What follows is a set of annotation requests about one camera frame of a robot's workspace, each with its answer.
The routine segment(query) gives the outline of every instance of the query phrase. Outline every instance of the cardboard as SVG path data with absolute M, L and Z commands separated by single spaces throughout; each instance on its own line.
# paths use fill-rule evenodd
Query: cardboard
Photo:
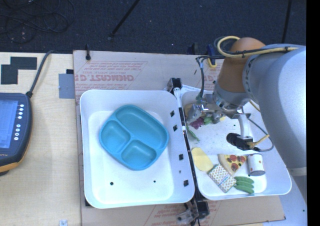
M 136 206 L 117 209 L 96 209 L 86 206 L 84 195 L 82 135 L 79 99 L 89 89 L 164 90 L 171 78 L 201 88 L 201 73 L 196 55 L 167 55 L 150 53 L 90 51 L 73 53 L 75 101 L 78 134 L 79 181 L 83 226 L 137 225 L 176 226 L 176 215 L 185 211 L 183 204 Z M 205 90 L 213 90 L 223 60 L 216 67 L 203 63 Z M 210 214 L 200 221 L 201 226 L 227 226 L 284 220 L 278 196 L 251 197 L 223 201 L 208 201 Z

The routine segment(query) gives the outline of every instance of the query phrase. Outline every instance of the copper-colored robot part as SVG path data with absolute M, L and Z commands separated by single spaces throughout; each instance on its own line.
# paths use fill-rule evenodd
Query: copper-colored robot part
M 251 50 L 251 49 L 259 49 L 264 47 L 261 41 L 250 38 L 244 37 L 237 40 L 231 47 L 231 52 L 236 51 L 244 51 L 244 50 Z M 231 58 L 226 57 L 223 61 L 220 74 L 218 76 L 218 83 L 219 86 L 229 92 L 245 92 L 245 88 L 242 82 L 242 72 L 244 70 L 244 66 L 246 61 L 250 58 L 247 57 L 240 57 L 240 58 Z

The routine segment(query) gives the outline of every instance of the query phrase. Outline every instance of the black metal bar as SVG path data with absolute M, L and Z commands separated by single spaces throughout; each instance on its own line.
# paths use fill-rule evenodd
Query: black metal bar
M 115 33 L 118 31 L 120 26 L 123 24 L 123 22 L 126 20 L 126 18 L 130 15 L 130 13 L 133 11 L 135 6 L 138 4 L 140 0 L 135 0 L 135 2 L 132 4 L 130 9 L 127 11 L 127 13 L 123 16 L 123 18 L 120 20 L 120 22 L 116 25 L 115 29 L 109 34 L 108 40 L 112 40 L 112 38 L 115 36 Z
M 283 30 L 283 35 L 282 35 L 282 43 L 285 42 L 286 39 L 286 35 L 287 35 L 287 28 L 288 28 L 288 23 L 289 23 L 289 17 L 290 17 L 290 10 L 291 10 L 291 4 L 292 4 L 293 0 L 289 0 L 288 2 L 288 7 L 287 7 L 287 14 L 286 14 L 286 18 L 285 18 L 285 23 L 284 23 L 284 30 Z

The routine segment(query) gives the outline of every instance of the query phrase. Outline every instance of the black floor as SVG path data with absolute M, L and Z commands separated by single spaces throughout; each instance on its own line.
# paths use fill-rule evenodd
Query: black floor
M 0 0 L 0 51 L 186 54 L 197 42 L 202 54 L 228 35 L 306 45 L 307 0 L 140 0 L 108 40 L 135 1 Z

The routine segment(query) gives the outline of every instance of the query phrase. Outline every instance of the hole in tub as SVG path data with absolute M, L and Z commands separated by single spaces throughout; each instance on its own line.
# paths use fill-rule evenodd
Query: hole in tub
M 101 129 L 101 144 L 111 152 L 119 152 L 130 140 L 128 133 L 117 121 L 108 121 Z
M 121 155 L 123 161 L 139 170 L 149 166 L 157 157 L 157 153 L 151 147 L 139 140 L 132 140 Z
M 137 139 L 155 149 L 164 148 L 169 140 L 166 128 L 156 118 L 134 105 L 127 105 L 116 113 L 118 120 Z

